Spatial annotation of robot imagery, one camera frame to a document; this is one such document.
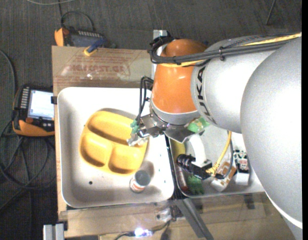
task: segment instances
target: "device screen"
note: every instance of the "device screen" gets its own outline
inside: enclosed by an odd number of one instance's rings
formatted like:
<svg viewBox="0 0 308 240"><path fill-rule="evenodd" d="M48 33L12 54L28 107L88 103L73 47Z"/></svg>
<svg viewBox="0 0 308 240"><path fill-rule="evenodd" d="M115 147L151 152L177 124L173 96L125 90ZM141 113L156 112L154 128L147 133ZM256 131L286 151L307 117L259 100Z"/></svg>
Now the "device screen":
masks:
<svg viewBox="0 0 308 240"><path fill-rule="evenodd" d="M52 92L31 90L28 117L52 120L54 118L54 105L51 103Z"/></svg>

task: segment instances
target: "orange device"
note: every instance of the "orange device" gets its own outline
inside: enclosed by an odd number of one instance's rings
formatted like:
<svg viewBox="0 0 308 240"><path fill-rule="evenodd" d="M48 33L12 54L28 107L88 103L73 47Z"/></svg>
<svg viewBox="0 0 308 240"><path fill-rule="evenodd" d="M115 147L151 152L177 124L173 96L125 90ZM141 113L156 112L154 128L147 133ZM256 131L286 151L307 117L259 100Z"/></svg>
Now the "orange device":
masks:
<svg viewBox="0 0 308 240"><path fill-rule="evenodd" d="M49 88L23 85L14 100L13 129L30 137L55 134L53 92Z"/></svg>
<svg viewBox="0 0 308 240"><path fill-rule="evenodd" d="M201 53L206 46L190 39L176 39L170 42L161 56L173 57ZM152 102L163 113L189 113L197 111L190 92L190 81L194 63L187 67L157 65Z"/></svg>
<svg viewBox="0 0 308 240"><path fill-rule="evenodd" d="M74 29L73 27L61 27L55 31L55 41L58 46L73 46L73 47L88 47L95 42L102 40L102 45L105 44L105 37L90 30Z"/></svg>

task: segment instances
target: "dark floor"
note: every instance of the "dark floor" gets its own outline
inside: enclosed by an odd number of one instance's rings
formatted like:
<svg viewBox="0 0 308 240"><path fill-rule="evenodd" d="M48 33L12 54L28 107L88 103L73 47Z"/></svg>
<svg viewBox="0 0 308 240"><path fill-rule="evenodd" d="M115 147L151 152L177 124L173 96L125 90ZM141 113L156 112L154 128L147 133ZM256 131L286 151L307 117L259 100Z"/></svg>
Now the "dark floor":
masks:
<svg viewBox="0 0 308 240"><path fill-rule="evenodd" d="M32 0L54 3L57 0ZM26 0L0 0L0 51L11 60L17 85L52 85L51 47L61 15L70 11L87 14L95 29L120 49L149 48L153 30L169 30L175 37L206 41L209 45L227 38L252 34L289 33L302 30L302 0L277 0L265 24L273 0L76 0L41 5ZM81 15L72 13L67 26L90 29ZM13 81L10 66L0 52L0 132L11 119ZM4 137L1 159L7 161L16 148L16 137ZM46 184L55 176L55 155L46 151L42 139L26 140L22 147L32 178L49 154L46 167L35 184ZM19 155L11 174L26 181ZM19 190L9 181L0 182L0 207ZM31 191L15 199L0 212L0 240L42 239L44 224L57 222L56 184Z"/></svg>

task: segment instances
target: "yellow compartment tray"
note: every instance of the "yellow compartment tray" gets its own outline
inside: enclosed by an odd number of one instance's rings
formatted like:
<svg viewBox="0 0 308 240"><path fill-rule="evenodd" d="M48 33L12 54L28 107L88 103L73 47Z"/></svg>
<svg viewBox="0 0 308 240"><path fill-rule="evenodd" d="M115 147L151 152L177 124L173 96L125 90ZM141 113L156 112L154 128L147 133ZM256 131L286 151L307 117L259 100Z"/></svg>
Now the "yellow compartment tray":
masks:
<svg viewBox="0 0 308 240"><path fill-rule="evenodd" d="M128 146L132 120L109 111L97 111L86 122L79 141L81 158L98 169L128 175L140 167L147 143Z"/></svg>

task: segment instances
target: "small led light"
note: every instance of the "small led light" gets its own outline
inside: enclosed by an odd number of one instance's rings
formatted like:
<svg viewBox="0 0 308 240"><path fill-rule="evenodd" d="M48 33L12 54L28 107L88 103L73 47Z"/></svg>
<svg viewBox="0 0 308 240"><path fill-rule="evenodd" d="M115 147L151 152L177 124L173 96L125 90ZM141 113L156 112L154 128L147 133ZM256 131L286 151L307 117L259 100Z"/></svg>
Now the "small led light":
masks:
<svg viewBox="0 0 308 240"><path fill-rule="evenodd" d="M134 231L135 237L149 237L153 235L153 232L148 229L142 229L141 227L138 227Z"/></svg>

